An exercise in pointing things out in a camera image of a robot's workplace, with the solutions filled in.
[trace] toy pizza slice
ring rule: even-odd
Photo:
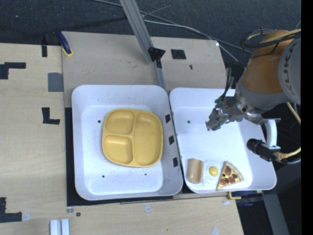
[[[241,172],[230,162],[226,161],[221,171],[220,180],[216,189],[221,189],[225,186],[233,185],[244,180]]]

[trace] white tray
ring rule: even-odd
[[[163,126],[161,160],[148,168],[109,162],[102,152],[102,129],[108,112],[134,108],[156,114]],[[169,196],[183,184],[167,92],[154,85],[82,85],[72,93],[75,187],[87,200]]]
[[[264,140],[260,125],[244,119],[224,124],[216,131],[207,130],[205,122],[215,106],[214,100],[223,92],[223,89],[176,88],[170,93],[187,186],[196,193],[217,192],[218,177],[209,177],[208,168],[215,165],[220,172],[224,161],[229,161],[241,171],[245,180],[219,191],[272,189],[276,185],[272,162],[261,159],[246,147],[250,138]],[[234,90],[229,90],[227,95],[234,95]],[[187,179],[188,161],[191,158],[204,162],[203,182],[199,184],[193,184]]]

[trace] black bracket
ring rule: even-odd
[[[162,49],[151,47],[148,49],[148,53],[151,57],[151,60],[156,61],[156,67],[161,69],[162,68],[161,57],[164,55],[165,51]]]

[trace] blue clamp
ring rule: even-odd
[[[58,38],[59,38],[59,40],[60,40],[60,42],[61,42],[62,51],[63,51],[64,55],[65,55],[66,57],[71,57],[71,56],[73,56],[73,55],[74,55],[74,52],[73,52],[72,49],[69,47],[69,44],[68,44],[68,42],[67,42],[67,39],[65,38],[65,36],[64,36],[61,32],[58,33]]]

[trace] screw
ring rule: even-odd
[[[72,214],[73,212],[74,212],[73,207],[68,207],[68,208],[67,208],[67,213],[68,213],[68,214]]]

